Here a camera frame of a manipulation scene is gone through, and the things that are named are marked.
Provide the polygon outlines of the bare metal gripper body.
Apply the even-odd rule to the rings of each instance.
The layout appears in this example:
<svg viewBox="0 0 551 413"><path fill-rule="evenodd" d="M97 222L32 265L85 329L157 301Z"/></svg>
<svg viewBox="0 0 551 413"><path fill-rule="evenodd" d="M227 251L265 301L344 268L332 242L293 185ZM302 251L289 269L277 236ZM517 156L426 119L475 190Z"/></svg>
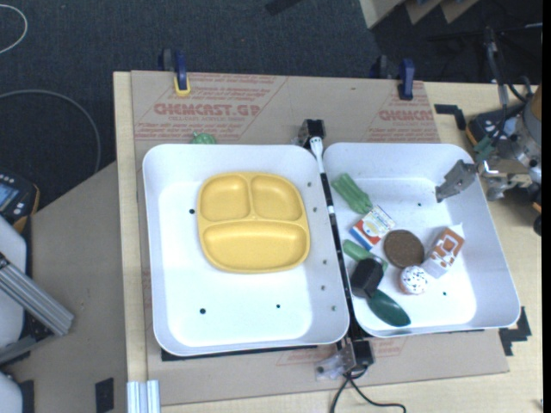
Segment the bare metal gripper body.
<svg viewBox="0 0 551 413"><path fill-rule="evenodd" d="M518 188L529 201L541 200L541 159L522 153L512 142L498 142L495 146L475 146L478 172L486 180L486 198L501 200L505 192Z"/></svg>

